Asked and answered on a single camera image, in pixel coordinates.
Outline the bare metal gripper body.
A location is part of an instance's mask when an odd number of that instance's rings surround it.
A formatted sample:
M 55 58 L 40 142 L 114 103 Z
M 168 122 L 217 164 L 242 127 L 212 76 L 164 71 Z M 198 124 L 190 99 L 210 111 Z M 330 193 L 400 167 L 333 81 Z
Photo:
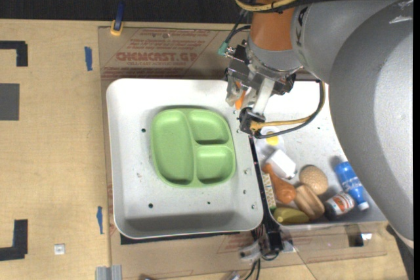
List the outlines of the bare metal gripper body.
M 274 82 L 272 94 L 283 95 L 293 88 L 296 55 L 292 50 L 266 50 L 250 41 L 237 45 L 228 56 L 226 74 L 243 88 L 259 90 L 265 79 Z

